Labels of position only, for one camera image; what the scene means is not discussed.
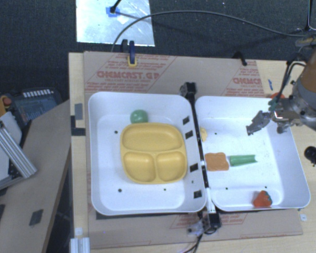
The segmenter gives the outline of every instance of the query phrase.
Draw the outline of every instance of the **electronic device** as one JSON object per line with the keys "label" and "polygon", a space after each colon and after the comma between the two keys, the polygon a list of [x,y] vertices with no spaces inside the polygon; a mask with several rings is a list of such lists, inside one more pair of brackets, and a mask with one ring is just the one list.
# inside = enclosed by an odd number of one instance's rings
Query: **electronic device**
{"label": "electronic device", "polygon": [[19,127],[51,110],[62,102],[60,93],[49,87],[24,89],[18,93],[0,95],[0,116],[10,111]]}

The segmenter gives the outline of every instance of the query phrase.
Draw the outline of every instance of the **cardboard sheet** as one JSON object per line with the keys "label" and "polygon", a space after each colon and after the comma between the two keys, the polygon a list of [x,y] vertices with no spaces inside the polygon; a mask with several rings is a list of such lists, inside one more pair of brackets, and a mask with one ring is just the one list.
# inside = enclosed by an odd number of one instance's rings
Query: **cardboard sheet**
{"label": "cardboard sheet", "polygon": [[124,53],[84,53],[86,93],[98,91],[178,94],[184,82],[196,82],[202,95],[264,97],[256,61],[137,54],[129,67]]}
{"label": "cardboard sheet", "polygon": [[[202,95],[264,97],[255,61],[163,55],[136,55],[129,68],[123,53],[84,53],[85,102],[98,91],[178,94],[184,82],[196,82]],[[196,241],[187,235],[196,213],[107,217],[91,204],[90,136],[86,125],[88,236],[92,249]],[[302,234],[297,210],[223,213],[222,227],[203,240],[229,240]]]}

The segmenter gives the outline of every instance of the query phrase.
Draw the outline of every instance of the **green ball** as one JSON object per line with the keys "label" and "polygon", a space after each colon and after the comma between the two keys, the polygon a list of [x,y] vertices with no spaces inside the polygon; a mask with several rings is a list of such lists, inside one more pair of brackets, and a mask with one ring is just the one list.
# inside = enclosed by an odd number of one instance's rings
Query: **green ball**
{"label": "green ball", "polygon": [[143,110],[135,110],[130,115],[130,121],[132,124],[135,123],[146,123],[149,119],[147,118],[147,112]]}

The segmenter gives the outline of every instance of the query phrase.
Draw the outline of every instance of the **gray carpet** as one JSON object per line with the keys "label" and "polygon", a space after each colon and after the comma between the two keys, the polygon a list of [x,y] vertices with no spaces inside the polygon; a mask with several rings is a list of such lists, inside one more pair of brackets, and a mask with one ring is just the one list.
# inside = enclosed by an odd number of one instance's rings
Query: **gray carpet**
{"label": "gray carpet", "polygon": [[[149,0],[151,12],[215,11],[274,30],[304,28],[308,0]],[[109,51],[104,44],[76,42],[75,0],[0,0],[0,92],[37,86],[57,88],[68,98],[68,52]],[[316,27],[316,0],[311,23]],[[223,17],[202,14],[157,16],[156,47],[141,53],[286,60],[295,38],[263,31]]]}

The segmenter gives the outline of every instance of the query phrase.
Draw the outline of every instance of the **binder clip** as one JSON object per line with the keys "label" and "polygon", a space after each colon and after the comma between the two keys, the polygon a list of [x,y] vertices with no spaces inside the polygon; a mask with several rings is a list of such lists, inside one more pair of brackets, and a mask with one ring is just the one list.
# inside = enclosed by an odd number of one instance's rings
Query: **binder clip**
{"label": "binder clip", "polygon": [[121,52],[129,54],[127,56],[127,63],[129,65],[129,67],[137,66],[137,58],[135,55],[135,42],[134,41],[130,41],[130,43],[128,45],[127,40],[122,40]]}
{"label": "binder clip", "polygon": [[129,43],[129,55],[127,56],[127,63],[129,67],[137,66],[137,59],[135,56],[135,42],[130,41]]}

